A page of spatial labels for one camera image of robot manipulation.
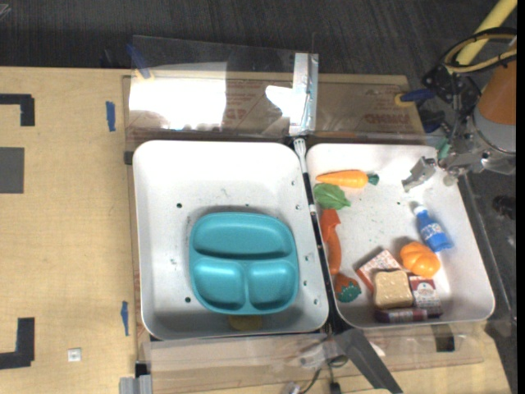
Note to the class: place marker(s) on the orange sausage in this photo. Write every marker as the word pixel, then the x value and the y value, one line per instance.
pixel 333 244

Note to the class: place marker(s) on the red and white carton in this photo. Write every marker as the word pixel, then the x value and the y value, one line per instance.
pixel 379 263

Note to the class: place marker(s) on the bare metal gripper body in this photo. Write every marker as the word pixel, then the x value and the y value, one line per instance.
pixel 471 160

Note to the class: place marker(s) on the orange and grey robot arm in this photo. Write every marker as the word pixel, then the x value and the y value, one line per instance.
pixel 496 101

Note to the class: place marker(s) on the yellow round biscuit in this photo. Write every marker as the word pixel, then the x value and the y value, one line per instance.
pixel 245 322

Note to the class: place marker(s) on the blue bottle white cap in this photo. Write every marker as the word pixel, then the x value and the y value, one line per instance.
pixel 432 232

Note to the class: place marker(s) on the red and white packet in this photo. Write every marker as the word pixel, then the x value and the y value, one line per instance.
pixel 426 294

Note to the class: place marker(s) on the dark red can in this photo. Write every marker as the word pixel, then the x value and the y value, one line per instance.
pixel 400 315

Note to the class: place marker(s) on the green lettuce leaf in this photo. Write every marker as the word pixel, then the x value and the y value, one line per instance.
pixel 330 196

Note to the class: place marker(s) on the white plastic tray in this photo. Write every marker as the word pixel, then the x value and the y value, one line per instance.
pixel 381 220
pixel 229 179

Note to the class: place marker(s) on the tan bread slice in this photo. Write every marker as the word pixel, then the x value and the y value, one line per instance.
pixel 391 290

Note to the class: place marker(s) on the orange and green toy vegetable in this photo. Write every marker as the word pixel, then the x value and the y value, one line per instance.
pixel 346 290

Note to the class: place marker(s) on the orange bread roll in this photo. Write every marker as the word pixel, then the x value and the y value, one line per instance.
pixel 420 260

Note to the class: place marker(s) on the orange carrot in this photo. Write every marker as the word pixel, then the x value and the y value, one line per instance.
pixel 344 178

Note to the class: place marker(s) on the blue divided plate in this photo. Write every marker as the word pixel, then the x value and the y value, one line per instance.
pixel 242 261

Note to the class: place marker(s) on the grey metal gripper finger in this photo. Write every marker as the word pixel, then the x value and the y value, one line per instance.
pixel 419 174
pixel 451 178

